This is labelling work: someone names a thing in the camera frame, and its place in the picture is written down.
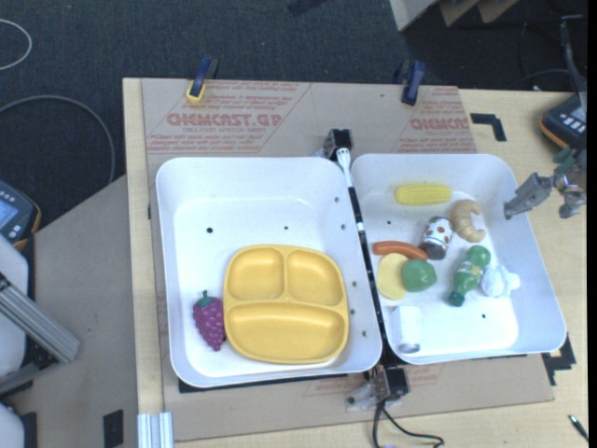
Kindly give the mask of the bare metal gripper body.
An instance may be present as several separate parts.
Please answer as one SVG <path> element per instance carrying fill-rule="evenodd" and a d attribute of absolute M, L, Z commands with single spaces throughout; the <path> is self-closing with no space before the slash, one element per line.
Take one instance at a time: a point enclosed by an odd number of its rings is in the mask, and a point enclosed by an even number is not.
<path fill-rule="evenodd" d="M 561 194 L 586 190 L 587 153 L 585 149 L 562 149 L 553 159 L 554 187 Z"/>

